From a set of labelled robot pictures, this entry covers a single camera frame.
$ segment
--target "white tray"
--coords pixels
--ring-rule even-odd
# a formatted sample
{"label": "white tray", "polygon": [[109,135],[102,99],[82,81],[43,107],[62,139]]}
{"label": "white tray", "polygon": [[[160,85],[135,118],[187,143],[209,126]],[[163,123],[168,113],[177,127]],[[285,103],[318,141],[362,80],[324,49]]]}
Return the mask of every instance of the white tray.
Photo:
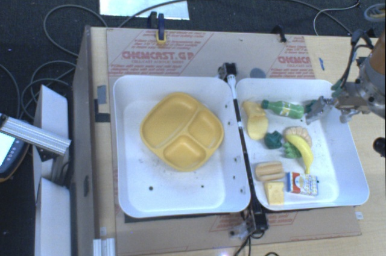
{"label": "white tray", "polygon": [[[168,166],[142,142],[139,127],[165,96],[185,92],[221,121],[224,140],[211,158],[193,172]],[[239,212],[250,190],[229,86],[217,78],[130,75],[113,87],[112,124],[118,155],[118,195],[133,217]]]}
{"label": "white tray", "polygon": [[[261,102],[286,101],[302,104],[305,101],[317,99],[320,95],[331,96],[331,83],[322,80],[283,80],[283,79],[251,79],[241,80],[236,87],[241,108],[243,126],[246,126],[247,116],[242,109],[246,100]],[[255,180],[255,190],[260,203],[274,211],[298,210],[318,207],[338,207],[361,205],[369,197],[369,187],[362,169],[350,128],[347,123],[339,120],[340,112],[335,108],[322,118],[307,125],[305,118],[290,119],[266,110],[268,117],[268,132],[277,130],[281,134],[286,127],[302,126],[307,128],[312,138],[314,162],[311,174],[319,180],[318,196],[305,196],[285,192],[284,205],[269,205],[264,192],[264,185]],[[255,141],[249,138],[244,130],[245,142],[251,162],[252,172],[257,163],[264,161],[281,161],[285,172],[304,173],[302,159],[285,158],[283,148],[267,149],[263,140]]]}

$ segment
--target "screen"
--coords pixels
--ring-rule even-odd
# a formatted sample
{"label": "screen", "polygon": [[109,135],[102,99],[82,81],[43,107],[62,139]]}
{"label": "screen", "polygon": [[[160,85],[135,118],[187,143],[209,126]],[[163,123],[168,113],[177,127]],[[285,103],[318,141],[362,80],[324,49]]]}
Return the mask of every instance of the screen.
{"label": "screen", "polygon": [[4,162],[5,157],[8,154],[8,151],[11,149],[11,146],[15,138],[12,136],[5,135],[0,132],[0,166]]}

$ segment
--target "blue mark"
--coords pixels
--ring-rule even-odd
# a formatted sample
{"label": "blue mark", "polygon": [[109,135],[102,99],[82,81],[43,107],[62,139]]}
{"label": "blue mark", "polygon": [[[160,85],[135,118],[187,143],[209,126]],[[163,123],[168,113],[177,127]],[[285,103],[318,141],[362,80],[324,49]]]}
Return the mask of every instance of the blue mark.
{"label": "blue mark", "polygon": [[323,60],[321,58],[319,58],[319,62],[321,69],[324,70]]}

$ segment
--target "green bottle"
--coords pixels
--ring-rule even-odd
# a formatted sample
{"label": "green bottle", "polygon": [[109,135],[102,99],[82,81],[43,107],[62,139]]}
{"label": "green bottle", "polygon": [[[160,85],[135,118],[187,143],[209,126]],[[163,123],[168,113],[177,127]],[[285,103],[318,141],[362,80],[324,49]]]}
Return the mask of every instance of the green bottle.
{"label": "green bottle", "polygon": [[261,102],[263,109],[270,109],[279,116],[290,117],[293,119],[300,119],[304,115],[304,107],[301,105],[295,105],[288,102],[278,101],[269,102],[264,99]]}

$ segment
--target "green lid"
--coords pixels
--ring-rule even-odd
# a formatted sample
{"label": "green lid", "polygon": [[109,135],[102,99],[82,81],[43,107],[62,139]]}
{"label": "green lid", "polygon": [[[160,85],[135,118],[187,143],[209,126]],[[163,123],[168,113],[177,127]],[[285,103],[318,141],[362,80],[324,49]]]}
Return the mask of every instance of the green lid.
{"label": "green lid", "polygon": [[268,104],[269,104],[269,102],[268,102],[266,99],[264,99],[264,100],[261,102],[261,108],[267,109],[267,108],[268,108]]}

